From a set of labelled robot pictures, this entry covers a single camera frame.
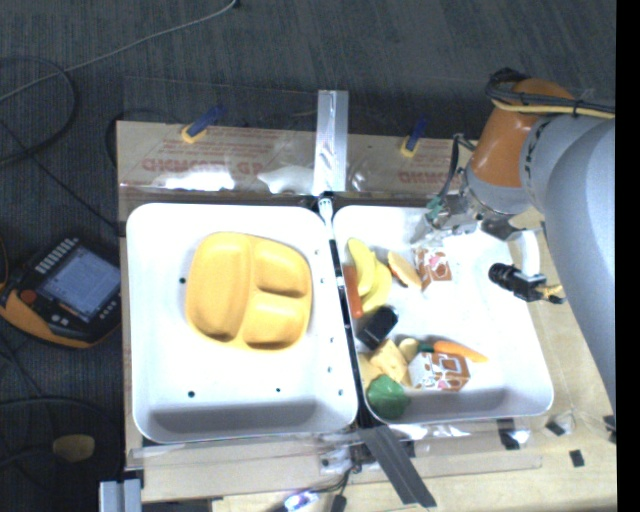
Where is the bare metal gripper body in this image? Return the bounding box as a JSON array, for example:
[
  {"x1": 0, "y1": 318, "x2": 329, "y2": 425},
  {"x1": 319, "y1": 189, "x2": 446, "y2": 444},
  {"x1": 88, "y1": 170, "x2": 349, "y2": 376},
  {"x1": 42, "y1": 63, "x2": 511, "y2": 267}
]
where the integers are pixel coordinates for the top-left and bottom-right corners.
[{"x1": 428, "y1": 192, "x2": 485, "y2": 237}]

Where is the small orange and white carton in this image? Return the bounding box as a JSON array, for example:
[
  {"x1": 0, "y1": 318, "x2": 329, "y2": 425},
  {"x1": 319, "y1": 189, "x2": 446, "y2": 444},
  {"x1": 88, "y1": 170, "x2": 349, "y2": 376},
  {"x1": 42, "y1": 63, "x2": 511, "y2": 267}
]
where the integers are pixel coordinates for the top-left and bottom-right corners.
[{"x1": 413, "y1": 246, "x2": 454, "y2": 293}]

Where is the tan bread slice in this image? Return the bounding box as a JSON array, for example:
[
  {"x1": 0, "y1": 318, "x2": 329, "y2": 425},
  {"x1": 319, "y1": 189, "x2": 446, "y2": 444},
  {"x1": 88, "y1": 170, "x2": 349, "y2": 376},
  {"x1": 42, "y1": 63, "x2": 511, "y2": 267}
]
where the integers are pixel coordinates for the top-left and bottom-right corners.
[{"x1": 387, "y1": 250, "x2": 424, "y2": 290}]

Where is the yellow banana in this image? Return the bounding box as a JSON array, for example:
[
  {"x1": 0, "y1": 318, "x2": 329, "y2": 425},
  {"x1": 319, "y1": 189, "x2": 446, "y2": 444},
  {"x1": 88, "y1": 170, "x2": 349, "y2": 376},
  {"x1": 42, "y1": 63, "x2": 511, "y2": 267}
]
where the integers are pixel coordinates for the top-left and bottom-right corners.
[{"x1": 345, "y1": 237, "x2": 394, "y2": 315}]

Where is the plain orange carrot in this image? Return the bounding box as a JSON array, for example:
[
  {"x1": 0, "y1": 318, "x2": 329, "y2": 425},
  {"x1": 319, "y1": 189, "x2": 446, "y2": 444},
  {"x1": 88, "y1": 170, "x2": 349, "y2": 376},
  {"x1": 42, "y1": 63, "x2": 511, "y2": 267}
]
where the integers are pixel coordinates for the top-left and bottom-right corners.
[{"x1": 342, "y1": 264, "x2": 365, "y2": 320}]

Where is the white plastic tray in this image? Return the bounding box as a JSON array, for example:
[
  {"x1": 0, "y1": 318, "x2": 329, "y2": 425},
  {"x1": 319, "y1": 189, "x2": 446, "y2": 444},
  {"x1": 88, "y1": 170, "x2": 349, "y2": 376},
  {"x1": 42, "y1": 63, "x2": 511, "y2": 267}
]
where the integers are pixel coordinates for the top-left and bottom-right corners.
[
  {"x1": 125, "y1": 202, "x2": 360, "y2": 445},
  {"x1": 332, "y1": 204, "x2": 555, "y2": 426}
]

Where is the black box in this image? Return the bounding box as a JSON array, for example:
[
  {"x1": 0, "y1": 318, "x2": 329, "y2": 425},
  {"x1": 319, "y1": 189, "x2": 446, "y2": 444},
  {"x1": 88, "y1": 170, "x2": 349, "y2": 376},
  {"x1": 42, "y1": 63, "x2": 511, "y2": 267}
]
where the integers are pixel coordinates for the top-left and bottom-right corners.
[{"x1": 356, "y1": 305, "x2": 400, "y2": 352}]

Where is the orange carrot with green top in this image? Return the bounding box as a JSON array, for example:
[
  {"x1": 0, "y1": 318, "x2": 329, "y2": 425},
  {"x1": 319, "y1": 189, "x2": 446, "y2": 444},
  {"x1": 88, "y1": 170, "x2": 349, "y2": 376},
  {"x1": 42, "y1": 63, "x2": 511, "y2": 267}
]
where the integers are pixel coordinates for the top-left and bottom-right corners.
[{"x1": 418, "y1": 339, "x2": 489, "y2": 364}]

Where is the pale yellow cheese wedge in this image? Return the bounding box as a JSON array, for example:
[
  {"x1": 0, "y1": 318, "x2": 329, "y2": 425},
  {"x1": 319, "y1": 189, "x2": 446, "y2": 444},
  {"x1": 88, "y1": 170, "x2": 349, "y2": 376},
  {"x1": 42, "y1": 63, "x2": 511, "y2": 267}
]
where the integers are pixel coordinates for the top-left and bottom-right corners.
[{"x1": 368, "y1": 338, "x2": 412, "y2": 389}]

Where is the large orange and white carton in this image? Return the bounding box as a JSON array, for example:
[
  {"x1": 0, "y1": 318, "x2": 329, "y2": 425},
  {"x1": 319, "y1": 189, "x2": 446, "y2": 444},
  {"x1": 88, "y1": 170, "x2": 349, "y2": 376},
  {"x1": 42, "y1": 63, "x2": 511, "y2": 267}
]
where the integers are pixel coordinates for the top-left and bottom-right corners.
[{"x1": 408, "y1": 351, "x2": 473, "y2": 393}]

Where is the green broccoli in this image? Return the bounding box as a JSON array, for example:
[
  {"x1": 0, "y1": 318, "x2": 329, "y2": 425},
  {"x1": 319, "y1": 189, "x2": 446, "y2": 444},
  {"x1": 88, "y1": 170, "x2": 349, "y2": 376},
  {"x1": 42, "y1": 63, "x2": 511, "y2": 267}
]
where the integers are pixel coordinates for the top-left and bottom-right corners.
[{"x1": 365, "y1": 374, "x2": 411, "y2": 421}]

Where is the brown cardboard board red print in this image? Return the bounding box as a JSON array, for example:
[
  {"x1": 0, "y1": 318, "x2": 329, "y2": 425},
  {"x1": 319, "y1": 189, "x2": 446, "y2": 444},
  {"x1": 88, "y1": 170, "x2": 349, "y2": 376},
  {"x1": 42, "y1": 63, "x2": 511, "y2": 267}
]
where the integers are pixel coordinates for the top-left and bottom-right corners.
[{"x1": 115, "y1": 119, "x2": 571, "y2": 501}]

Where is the yellow divided plate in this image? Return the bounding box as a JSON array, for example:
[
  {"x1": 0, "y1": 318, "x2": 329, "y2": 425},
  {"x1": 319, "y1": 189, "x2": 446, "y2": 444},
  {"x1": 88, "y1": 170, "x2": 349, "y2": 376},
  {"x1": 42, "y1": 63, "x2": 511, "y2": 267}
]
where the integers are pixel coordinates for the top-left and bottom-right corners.
[{"x1": 184, "y1": 231, "x2": 314, "y2": 351}]

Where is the yellow oval object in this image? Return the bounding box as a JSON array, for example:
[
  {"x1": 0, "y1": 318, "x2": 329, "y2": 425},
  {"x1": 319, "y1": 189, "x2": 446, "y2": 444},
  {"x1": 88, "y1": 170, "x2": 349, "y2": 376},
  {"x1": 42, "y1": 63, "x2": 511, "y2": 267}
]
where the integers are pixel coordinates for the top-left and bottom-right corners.
[{"x1": 52, "y1": 434, "x2": 97, "y2": 463}]

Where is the black cylinder on white bracket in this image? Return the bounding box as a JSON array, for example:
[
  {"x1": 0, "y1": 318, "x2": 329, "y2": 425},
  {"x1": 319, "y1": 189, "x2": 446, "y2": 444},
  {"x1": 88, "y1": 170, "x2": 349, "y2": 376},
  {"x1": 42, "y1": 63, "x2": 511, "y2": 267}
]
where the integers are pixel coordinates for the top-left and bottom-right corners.
[{"x1": 488, "y1": 227, "x2": 551, "y2": 304}]

